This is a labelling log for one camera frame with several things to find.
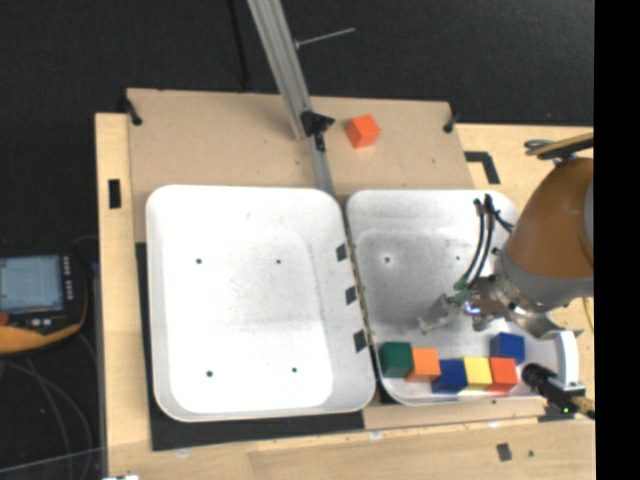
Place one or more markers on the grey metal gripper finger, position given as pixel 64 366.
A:
pixel 440 313
pixel 482 322

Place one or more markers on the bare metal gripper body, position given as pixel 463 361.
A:
pixel 492 300

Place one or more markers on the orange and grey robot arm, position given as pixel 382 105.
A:
pixel 555 228

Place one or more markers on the blue cube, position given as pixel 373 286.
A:
pixel 509 345
pixel 452 375

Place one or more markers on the white plastic tray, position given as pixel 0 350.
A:
pixel 250 308
pixel 415 278

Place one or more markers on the yellow cube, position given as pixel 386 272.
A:
pixel 477 370

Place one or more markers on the orange cube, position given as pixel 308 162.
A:
pixel 425 363
pixel 503 372
pixel 362 130

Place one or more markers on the green cube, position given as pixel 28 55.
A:
pixel 396 357

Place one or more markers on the thin black and white rod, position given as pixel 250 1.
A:
pixel 359 294

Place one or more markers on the pale brown flat board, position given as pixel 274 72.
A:
pixel 225 143

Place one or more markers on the black cylinder on white bracket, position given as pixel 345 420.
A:
pixel 567 363

